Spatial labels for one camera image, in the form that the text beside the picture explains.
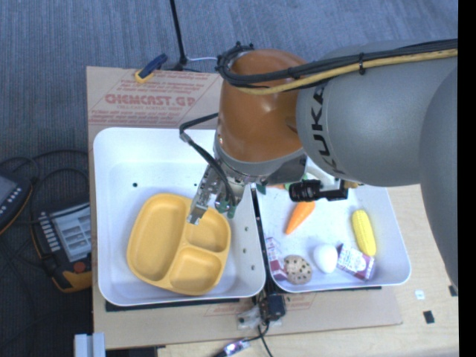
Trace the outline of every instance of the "table surface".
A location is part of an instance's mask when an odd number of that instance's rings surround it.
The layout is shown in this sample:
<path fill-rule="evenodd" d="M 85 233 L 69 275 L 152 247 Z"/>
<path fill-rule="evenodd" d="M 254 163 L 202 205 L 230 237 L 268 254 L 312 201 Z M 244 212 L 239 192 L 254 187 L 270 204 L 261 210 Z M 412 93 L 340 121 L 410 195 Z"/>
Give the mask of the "table surface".
<path fill-rule="evenodd" d="M 402 323 L 385 327 L 267 335 L 265 340 L 273 356 L 459 355 L 458 296 L 451 294 L 450 281 L 425 216 L 419 186 L 392 187 L 388 192 L 412 265 L 407 282 L 392 287 Z M 106 312 L 104 299 L 96 285 L 93 289 L 94 320 L 100 321 L 102 325 L 105 322 L 110 324 L 107 335 L 117 329 L 113 323 L 132 321 L 134 317 L 140 319 L 143 316 L 144 311 L 113 315 Z M 426 312 L 431 312 L 434 322 L 426 321 Z M 134 338 L 143 331 L 140 327 L 133 327 L 127 333 L 130 338 Z M 168 344 L 158 349 L 158 355 L 214 356 L 227 343 L 227 340 L 218 340 Z M 151 339 L 149 344 L 156 343 Z M 256 340 L 239 355 L 267 356 L 267 352 L 263 343 Z"/>

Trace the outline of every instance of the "yellow corn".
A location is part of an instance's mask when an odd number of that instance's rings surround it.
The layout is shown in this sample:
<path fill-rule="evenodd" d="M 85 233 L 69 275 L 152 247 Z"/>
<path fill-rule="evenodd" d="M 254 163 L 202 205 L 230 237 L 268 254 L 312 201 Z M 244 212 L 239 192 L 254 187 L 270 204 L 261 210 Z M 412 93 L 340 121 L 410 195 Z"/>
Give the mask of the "yellow corn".
<path fill-rule="evenodd" d="M 365 210 L 359 209 L 352 214 L 352 227 L 356 235 L 357 245 L 364 254 L 373 257 L 377 252 L 375 237 L 369 216 Z"/>

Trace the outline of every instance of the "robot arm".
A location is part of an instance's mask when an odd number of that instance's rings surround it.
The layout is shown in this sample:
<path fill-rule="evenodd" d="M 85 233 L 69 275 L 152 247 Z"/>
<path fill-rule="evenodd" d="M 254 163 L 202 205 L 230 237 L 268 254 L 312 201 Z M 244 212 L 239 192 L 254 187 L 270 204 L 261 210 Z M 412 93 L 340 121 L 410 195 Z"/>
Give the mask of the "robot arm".
<path fill-rule="evenodd" d="M 326 190 L 325 176 L 334 190 L 346 181 L 420 183 L 457 289 L 455 48 L 452 40 L 387 42 L 306 64 L 286 52 L 237 45 L 217 68 L 225 82 L 213 150 L 222 175 L 207 169 L 189 222 L 199 220 L 212 193 L 217 208 L 233 216 L 247 184 L 300 181 L 311 164 L 324 177 L 316 198 Z"/>

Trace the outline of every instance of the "yellow divided plate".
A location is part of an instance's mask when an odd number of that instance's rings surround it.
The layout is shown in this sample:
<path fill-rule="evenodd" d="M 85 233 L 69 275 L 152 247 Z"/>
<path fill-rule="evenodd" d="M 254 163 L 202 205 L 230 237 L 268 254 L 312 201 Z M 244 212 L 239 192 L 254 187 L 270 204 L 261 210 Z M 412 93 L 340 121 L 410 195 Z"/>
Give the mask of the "yellow divided plate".
<path fill-rule="evenodd" d="M 141 280 L 184 295 L 218 284 L 230 250 L 227 219 L 209 208 L 198 225 L 187 222 L 192 200 L 171 193 L 148 199 L 135 220 L 127 263 Z"/>

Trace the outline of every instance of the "yellow cable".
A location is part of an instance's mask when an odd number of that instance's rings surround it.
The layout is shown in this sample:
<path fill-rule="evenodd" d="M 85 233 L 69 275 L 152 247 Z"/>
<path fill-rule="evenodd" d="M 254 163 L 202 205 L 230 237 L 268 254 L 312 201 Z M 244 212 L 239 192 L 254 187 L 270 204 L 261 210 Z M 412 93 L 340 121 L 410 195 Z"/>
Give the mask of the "yellow cable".
<path fill-rule="evenodd" d="M 327 78 L 337 77 L 338 75 L 351 73 L 352 71 L 358 71 L 360 67 L 364 69 L 368 69 L 368 68 L 375 68 L 378 66 L 396 65 L 399 63 L 420 62 L 420 61 L 428 61 L 432 59 L 437 60 L 442 58 L 457 57 L 457 55 L 458 55 L 457 49 L 448 49 L 446 51 L 432 51 L 428 53 L 418 53 L 418 54 L 411 54 L 411 55 L 405 55 L 405 56 L 380 58 L 380 59 L 374 59 L 371 61 L 363 62 L 362 65 L 359 65 L 359 63 L 354 63 L 352 65 L 343 66 L 340 68 L 334 68 L 332 70 L 323 71 L 322 73 L 313 74 L 303 79 L 299 79 L 289 83 L 284 83 L 282 85 L 273 86 L 270 88 L 253 89 L 249 87 L 237 87 L 237 89 L 251 95 L 275 94 L 278 92 L 296 89 L 298 87 L 309 85 L 311 83 L 316 83 L 320 80 L 325 80 Z"/>

